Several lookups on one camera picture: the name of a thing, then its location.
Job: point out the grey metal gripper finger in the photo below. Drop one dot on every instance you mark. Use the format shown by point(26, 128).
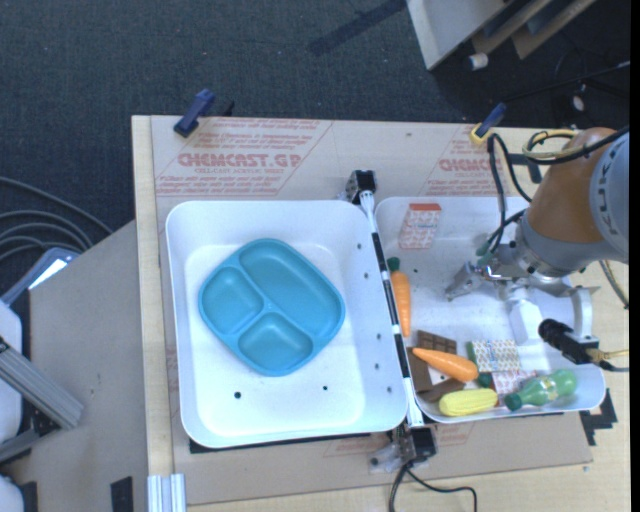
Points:
point(472, 271)
point(457, 290)

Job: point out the thin black and white rod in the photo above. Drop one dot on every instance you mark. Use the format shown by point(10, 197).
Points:
point(386, 280)

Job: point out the black cylinder on white bracket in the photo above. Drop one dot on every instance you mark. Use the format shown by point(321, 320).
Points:
point(562, 337)

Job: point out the white orange patterned packet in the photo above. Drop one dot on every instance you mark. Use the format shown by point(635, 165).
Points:
point(496, 354)
point(507, 381)

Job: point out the white plastic tray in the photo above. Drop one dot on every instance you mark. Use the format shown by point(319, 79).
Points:
point(460, 315)
point(280, 415)

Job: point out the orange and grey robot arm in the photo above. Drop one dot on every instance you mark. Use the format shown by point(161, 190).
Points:
point(565, 200)

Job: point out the brown flat piece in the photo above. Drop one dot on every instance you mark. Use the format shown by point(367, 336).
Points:
point(421, 375)

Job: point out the orange and white carton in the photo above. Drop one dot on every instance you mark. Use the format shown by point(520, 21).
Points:
point(419, 227)

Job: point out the yellow corn cob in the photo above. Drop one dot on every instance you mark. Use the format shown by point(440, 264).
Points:
point(467, 402)

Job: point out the brown cardboard board red print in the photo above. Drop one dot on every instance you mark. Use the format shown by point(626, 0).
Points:
point(310, 155)

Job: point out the orange carrot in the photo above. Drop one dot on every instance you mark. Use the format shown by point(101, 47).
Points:
point(401, 297)
point(447, 362)

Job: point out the brown chocolate bar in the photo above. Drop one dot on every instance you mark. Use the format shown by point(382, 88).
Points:
point(436, 341)

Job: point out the blue divided plate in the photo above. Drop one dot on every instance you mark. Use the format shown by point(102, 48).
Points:
point(272, 305)

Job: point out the green bottle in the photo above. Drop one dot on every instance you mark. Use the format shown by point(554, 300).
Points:
point(542, 389)

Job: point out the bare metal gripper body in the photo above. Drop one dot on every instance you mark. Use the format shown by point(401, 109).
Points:
point(520, 274)

